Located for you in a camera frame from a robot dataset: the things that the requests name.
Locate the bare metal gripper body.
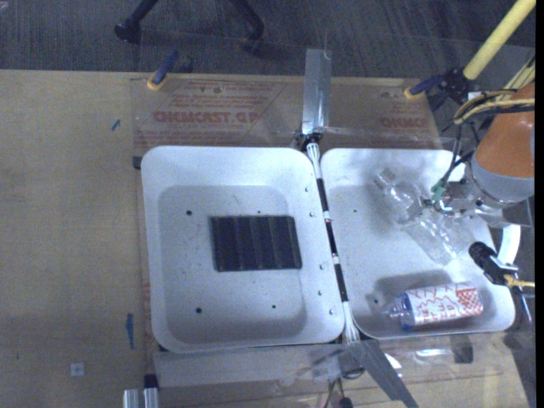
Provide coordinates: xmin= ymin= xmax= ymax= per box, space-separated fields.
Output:
xmin=440 ymin=179 xmax=509 ymax=229

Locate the small clear plastic bottle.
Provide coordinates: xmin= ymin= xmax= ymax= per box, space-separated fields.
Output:
xmin=372 ymin=167 xmax=422 ymax=224

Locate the large clear plastic bottle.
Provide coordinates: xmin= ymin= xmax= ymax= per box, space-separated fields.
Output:
xmin=402 ymin=212 xmax=471 ymax=268

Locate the white plastic tray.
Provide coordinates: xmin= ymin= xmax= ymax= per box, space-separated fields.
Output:
xmin=139 ymin=144 xmax=347 ymax=354
xmin=319 ymin=147 xmax=517 ymax=341

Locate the thin black and white rod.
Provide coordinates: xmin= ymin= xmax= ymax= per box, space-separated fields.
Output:
xmin=304 ymin=141 xmax=361 ymax=344

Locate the bottle with red white label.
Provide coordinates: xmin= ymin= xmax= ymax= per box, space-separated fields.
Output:
xmin=386 ymin=282 xmax=485 ymax=332

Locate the black ribbed rectangular pad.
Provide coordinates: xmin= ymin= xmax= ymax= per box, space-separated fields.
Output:
xmin=208 ymin=214 xmax=303 ymax=273

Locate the yellow padded pole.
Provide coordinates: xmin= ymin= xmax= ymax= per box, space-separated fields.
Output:
xmin=462 ymin=0 xmax=536 ymax=81

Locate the brown cardboard board red print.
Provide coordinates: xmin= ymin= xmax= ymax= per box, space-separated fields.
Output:
xmin=128 ymin=76 xmax=507 ymax=399

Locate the black chair base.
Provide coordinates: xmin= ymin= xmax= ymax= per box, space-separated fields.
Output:
xmin=113 ymin=0 xmax=266 ymax=45

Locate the black cylinder on white bracket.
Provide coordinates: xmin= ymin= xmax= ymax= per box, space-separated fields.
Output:
xmin=467 ymin=223 xmax=522 ymax=287

